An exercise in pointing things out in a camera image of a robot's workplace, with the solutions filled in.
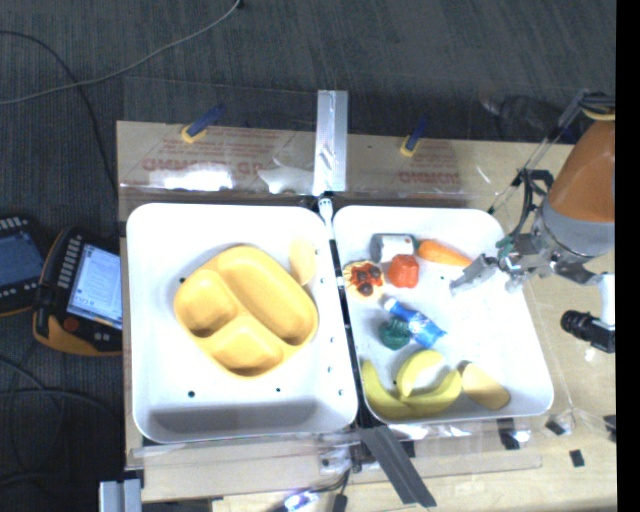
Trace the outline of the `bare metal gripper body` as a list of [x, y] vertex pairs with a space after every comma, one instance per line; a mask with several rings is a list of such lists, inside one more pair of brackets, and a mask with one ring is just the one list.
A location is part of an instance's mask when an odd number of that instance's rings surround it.
[[521, 269], [527, 281], [556, 275], [579, 285], [592, 286], [600, 282], [600, 275], [584, 266], [590, 257], [575, 253], [560, 244], [547, 230], [533, 228], [531, 232], [511, 233], [496, 243], [498, 268]]

